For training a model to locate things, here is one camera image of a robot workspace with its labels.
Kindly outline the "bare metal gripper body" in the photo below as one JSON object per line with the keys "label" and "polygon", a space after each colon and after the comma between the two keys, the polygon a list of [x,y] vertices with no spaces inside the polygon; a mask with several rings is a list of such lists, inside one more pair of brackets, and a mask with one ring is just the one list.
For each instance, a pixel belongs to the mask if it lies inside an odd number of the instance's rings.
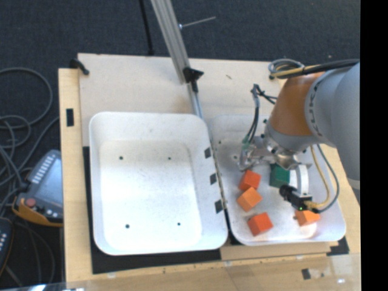
{"label": "bare metal gripper body", "polygon": [[242,140],[239,169],[243,171],[267,162],[293,170],[300,164],[296,156],[311,144],[311,136],[254,136],[251,140],[246,136]]}

